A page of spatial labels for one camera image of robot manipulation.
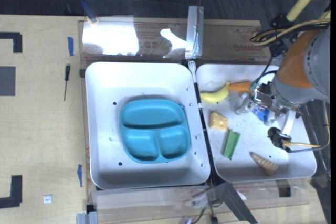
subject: metal bracket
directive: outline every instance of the metal bracket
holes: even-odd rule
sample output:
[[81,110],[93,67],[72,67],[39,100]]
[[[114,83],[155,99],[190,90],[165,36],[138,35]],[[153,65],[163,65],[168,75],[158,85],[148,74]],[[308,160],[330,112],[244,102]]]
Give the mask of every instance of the metal bracket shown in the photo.
[[293,26],[293,22],[290,22],[287,17],[287,14],[280,13],[278,14],[271,22],[270,26],[274,29],[280,28],[280,27],[291,27]]
[[202,55],[204,7],[190,6],[187,22],[187,46],[185,59],[195,59]]
[[98,224],[97,212],[78,213],[76,224]]

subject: wire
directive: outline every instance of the wire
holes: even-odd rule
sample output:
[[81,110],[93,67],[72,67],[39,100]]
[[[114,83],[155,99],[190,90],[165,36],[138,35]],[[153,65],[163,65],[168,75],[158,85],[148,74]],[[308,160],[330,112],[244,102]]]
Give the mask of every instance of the wire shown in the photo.
[[200,215],[198,216],[198,218],[197,218],[196,220],[194,220],[194,221],[192,222],[192,224],[196,224],[196,223],[201,219],[201,217],[202,217],[203,214],[204,214],[204,211],[205,211],[205,208],[202,209]]
[[273,57],[269,58],[269,60],[268,60],[268,62],[267,62],[267,64],[266,64],[266,66],[265,66],[264,70],[261,72],[260,76],[259,76],[258,78],[256,78],[254,81],[252,81],[252,83],[251,83],[251,85],[250,85],[250,88],[249,88],[250,91],[254,91],[255,88],[258,86],[258,82],[259,82],[259,80],[260,80],[263,76],[265,76],[265,72],[266,72],[267,68],[269,67],[269,65],[271,64],[272,60],[273,60]]
[[[321,28],[327,27],[329,23],[330,23],[330,19],[309,20],[307,22],[294,25],[287,29],[271,29],[271,30],[264,31],[252,37],[250,41],[252,41],[257,46],[270,45],[273,41],[276,41],[280,38],[284,38],[286,35],[292,33],[294,30],[295,31],[307,31],[307,29],[308,30],[321,29]],[[265,38],[269,34],[274,34],[274,36],[263,41],[263,38]]]
[[288,149],[289,153],[297,153],[297,152],[304,152],[304,151],[320,151],[320,150],[326,148],[330,144],[330,127],[329,127],[329,121],[328,121],[326,102],[323,102],[323,108],[324,108],[324,114],[323,114],[324,124],[323,125],[327,128],[327,133],[328,133],[327,143],[324,144],[323,146],[307,148],[305,150],[295,150],[295,151],[293,151],[293,150]]
[[262,77],[264,77],[264,76],[266,76],[266,75],[268,75],[268,74],[273,74],[273,73],[276,73],[277,71],[276,70],[271,70],[271,71],[268,71],[268,72],[266,72],[266,73],[261,73],[261,75],[258,77],[258,78],[256,78],[252,83],[251,83],[251,86],[250,86],[250,91],[254,91],[256,88],[257,88],[257,86],[258,86],[258,82],[259,82],[259,80],[262,78]]
[[223,201],[222,201],[222,200],[216,200],[216,201],[214,201],[212,204],[210,204],[210,206],[211,206],[212,208],[217,208],[217,207],[220,207],[222,204],[223,204]]
[[284,140],[284,139],[282,139],[282,144],[283,144],[285,147],[288,147],[288,146],[321,147],[320,145],[312,145],[312,144],[306,144],[306,143],[290,142],[290,141],[287,141],[287,140]]

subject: blue plate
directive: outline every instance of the blue plate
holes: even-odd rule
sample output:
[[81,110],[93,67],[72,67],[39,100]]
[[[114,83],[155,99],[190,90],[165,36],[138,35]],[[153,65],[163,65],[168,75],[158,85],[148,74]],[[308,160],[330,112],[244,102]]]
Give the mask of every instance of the blue plate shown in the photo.
[[127,103],[120,112],[119,125],[126,153],[139,163],[175,161],[190,148],[183,108],[168,99]]

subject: blue object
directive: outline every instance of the blue object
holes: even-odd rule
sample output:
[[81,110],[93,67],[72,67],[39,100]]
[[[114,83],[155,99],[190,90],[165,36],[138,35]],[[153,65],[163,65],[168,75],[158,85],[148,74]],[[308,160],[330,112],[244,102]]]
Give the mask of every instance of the blue object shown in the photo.
[[92,11],[91,6],[83,0],[80,1],[80,6],[85,10],[91,22],[95,23],[97,19]]
[[80,187],[82,187],[83,186],[83,181],[82,181],[82,166],[80,164],[78,164],[77,175],[78,175],[78,179],[79,179],[79,185],[80,185]]
[[68,49],[69,49],[70,56],[74,56],[73,43],[74,43],[74,39],[72,37],[68,37]]
[[183,108],[168,99],[127,103],[120,112],[119,125],[125,152],[139,163],[175,161],[190,148]]
[[257,117],[265,123],[267,121],[269,110],[268,108],[259,108],[258,106],[256,106],[253,109],[253,113],[256,114]]

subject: banana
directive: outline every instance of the banana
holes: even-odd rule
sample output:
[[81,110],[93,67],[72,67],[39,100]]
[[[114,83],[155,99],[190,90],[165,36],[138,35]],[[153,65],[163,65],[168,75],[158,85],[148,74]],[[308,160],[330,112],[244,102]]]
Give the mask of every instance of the banana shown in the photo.
[[207,103],[217,103],[225,99],[229,95],[229,85],[230,85],[230,82],[227,81],[225,86],[217,92],[213,92],[213,93],[202,92],[201,93],[202,101],[207,102]]

